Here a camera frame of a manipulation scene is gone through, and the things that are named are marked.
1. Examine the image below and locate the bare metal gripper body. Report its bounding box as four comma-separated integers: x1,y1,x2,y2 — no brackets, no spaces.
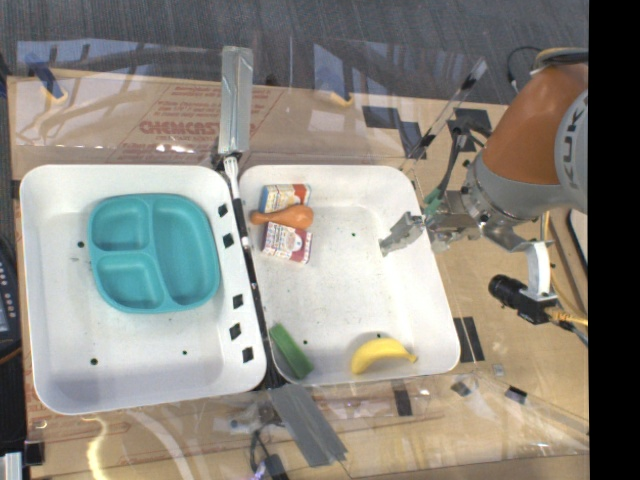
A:
423,187,496,254

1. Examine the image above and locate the white plastic tray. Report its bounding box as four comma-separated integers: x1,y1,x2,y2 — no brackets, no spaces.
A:
238,164,462,388
18,163,268,416

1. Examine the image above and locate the orange toy chicken drumstick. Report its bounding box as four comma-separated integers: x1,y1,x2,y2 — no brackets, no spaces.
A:
249,204,316,231

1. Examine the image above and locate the small white and red carton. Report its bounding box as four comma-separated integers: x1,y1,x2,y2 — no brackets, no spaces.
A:
259,221,314,265

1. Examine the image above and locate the yellow banana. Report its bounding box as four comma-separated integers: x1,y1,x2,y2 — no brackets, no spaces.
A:
349,336,418,376

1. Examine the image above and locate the small carton with orange side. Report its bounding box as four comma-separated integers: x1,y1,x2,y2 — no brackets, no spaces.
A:
257,183,313,215

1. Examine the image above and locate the brown cardboard board red print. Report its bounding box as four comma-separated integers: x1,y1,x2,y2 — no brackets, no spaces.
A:
5,75,589,470

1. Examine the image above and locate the green rectangular block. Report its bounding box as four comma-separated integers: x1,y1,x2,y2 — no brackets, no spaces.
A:
268,323,316,381

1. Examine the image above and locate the teal divided plate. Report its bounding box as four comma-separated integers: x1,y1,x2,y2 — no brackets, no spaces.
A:
87,193,222,315

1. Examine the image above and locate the black cylinder on white bracket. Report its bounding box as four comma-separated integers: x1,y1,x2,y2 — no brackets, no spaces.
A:
488,238,560,326

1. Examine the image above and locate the black block with thin wires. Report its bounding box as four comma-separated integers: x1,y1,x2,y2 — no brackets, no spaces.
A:
263,454,290,480

